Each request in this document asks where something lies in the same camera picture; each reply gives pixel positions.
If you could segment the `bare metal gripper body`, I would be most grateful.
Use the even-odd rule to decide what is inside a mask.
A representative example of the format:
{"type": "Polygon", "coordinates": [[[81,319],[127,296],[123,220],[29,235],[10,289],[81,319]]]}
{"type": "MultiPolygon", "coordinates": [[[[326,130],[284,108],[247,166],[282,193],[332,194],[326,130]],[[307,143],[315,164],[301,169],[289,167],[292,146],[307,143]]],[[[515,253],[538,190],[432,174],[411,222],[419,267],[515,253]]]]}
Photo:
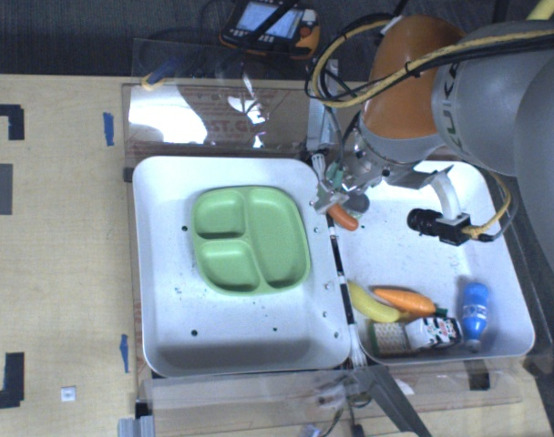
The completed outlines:
{"type": "Polygon", "coordinates": [[[342,190],[363,195],[367,189],[381,183],[386,168],[388,163],[369,148],[345,150],[342,190]]]}

